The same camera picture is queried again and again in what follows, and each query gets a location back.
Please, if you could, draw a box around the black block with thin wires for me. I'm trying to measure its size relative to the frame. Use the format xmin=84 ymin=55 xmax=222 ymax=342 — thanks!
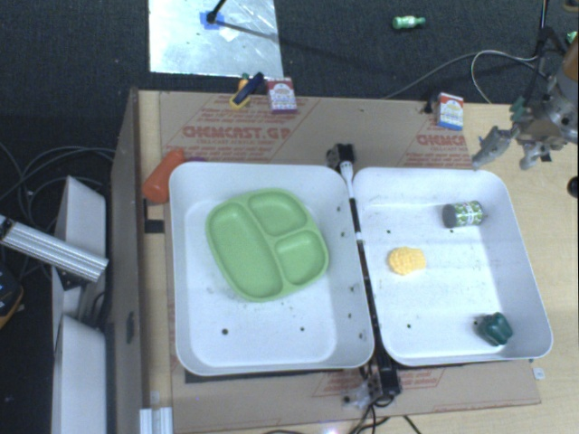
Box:
xmin=376 ymin=354 xmax=403 ymax=398
xmin=326 ymin=142 xmax=358 ymax=169

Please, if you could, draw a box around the yellow corn piece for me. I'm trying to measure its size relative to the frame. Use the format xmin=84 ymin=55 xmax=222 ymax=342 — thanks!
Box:
xmin=386 ymin=247 xmax=427 ymax=276

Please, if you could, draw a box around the green and white can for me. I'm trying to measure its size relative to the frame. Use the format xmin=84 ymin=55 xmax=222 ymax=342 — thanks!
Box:
xmin=441 ymin=200 xmax=484 ymax=229

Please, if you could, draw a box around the red and white carton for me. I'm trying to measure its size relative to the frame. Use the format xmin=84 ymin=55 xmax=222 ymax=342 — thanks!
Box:
xmin=435 ymin=91 xmax=465 ymax=131
xmin=266 ymin=77 xmax=299 ymax=116

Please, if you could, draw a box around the dark green bell pepper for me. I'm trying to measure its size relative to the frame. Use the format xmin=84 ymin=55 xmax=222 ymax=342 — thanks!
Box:
xmin=473 ymin=312 xmax=515 ymax=347

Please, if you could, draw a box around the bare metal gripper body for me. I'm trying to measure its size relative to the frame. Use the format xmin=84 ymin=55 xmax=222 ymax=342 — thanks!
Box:
xmin=514 ymin=98 xmax=579 ymax=152

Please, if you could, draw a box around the green divided plate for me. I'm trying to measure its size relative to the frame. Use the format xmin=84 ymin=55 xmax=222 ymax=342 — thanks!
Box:
xmin=204 ymin=187 xmax=330 ymax=303

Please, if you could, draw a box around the thin black and white rod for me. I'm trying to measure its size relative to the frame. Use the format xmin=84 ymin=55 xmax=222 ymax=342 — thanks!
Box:
xmin=340 ymin=160 xmax=386 ymax=362

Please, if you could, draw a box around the brown cardboard board red print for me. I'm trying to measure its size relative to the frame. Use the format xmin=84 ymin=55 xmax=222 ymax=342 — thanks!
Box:
xmin=157 ymin=89 xmax=543 ymax=434

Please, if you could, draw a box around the white plastic tray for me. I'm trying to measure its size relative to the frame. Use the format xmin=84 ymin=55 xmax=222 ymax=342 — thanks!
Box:
xmin=167 ymin=160 xmax=375 ymax=378
xmin=351 ymin=165 xmax=555 ymax=368

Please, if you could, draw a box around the green plastic bottle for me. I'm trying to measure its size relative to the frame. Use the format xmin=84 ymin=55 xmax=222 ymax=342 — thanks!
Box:
xmin=391 ymin=14 xmax=427 ymax=31

